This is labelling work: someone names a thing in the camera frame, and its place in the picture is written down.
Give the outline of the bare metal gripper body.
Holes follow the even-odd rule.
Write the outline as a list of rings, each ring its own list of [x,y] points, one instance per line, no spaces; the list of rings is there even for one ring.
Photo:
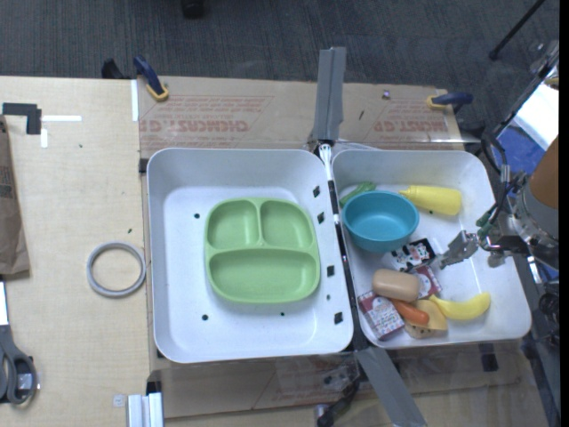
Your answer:
[[[559,267],[557,237],[538,225],[531,216],[501,213],[482,237],[482,247],[499,254],[532,256],[550,268]]]

